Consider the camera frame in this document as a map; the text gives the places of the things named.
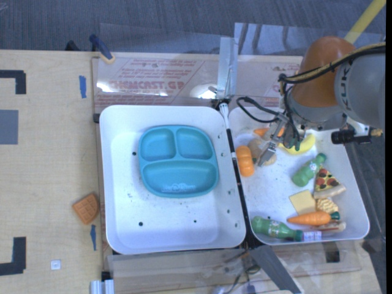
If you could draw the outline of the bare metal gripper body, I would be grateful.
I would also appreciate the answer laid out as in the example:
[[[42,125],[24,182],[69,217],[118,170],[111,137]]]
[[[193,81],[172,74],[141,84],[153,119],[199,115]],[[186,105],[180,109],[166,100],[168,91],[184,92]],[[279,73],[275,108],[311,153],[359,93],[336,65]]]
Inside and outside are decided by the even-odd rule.
[[[268,134],[271,141],[282,143],[287,149],[294,148],[295,151],[300,150],[303,138],[290,118],[286,116],[274,118],[268,130]]]

